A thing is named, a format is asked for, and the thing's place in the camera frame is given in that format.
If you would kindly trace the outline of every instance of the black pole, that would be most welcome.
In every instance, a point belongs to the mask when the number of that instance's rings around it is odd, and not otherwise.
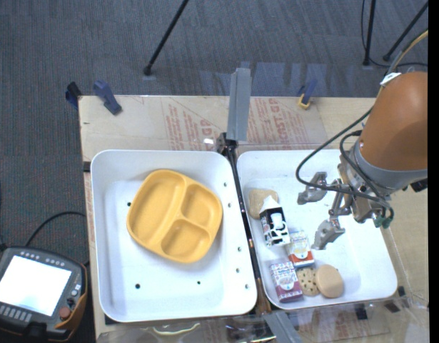
[[[424,11],[425,11],[427,8],[428,8],[428,0],[427,0],[427,2],[424,4],[424,6],[422,7],[422,9],[416,14],[416,16],[415,16],[414,19],[411,21],[411,23],[406,27],[405,31],[402,33],[402,35],[400,36],[400,38],[397,39],[396,43],[392,46],[392,48],[389,50],[389,52],[383,56],[383,60],[384,60],[384,61],[389,61],[389,59],[390,59],[390,55],[395,51],[395,49],[397,48],[397,46],[401,43],[401,41],[403,40],[403,38],[405,38],[406,34],[408,34],[408,32],[410,31],[410,29],[413,28],[414,24],[418,21],[418,19],[420,18],[420,16],[424,13]]]
[[[167,31],[165,32],[165,34],[162,37],[161,42],[159,43],[159,45],[157,46],[156,51],[154,52],[153,56],[151,57],[151,60],[149,60],[148,65],[146,65],[146,67],[143,69],[143,73],[145,75],[150,75],[151,74],[151,67],[153,66],[154,62],[157,59],[157,56],[159,55],[159,53],[162,50],[163,45],[165,44],[166,40],[168,39],[168,37],[170,36],[171,31],[173,30],[173,28],[176,25],[176,22],[178,21],[179,17],[181,16],[181,14],[183,13],[184,8],[186,7],[187,3],[189,2],[189,0],[183,0],[183,2],[181,3],[178,11],[176,12],[173,20],[170,23],[170,26],[168,27]]]
[[[373,20],[375,18],[375,5],[376,5],[376,0],[371,0],[370,20],[368,21],[367,44],[365,46],[365,58],[362,63],[363,65],[370,64],[370,41],[371,41],[371,32],[373,31]]]

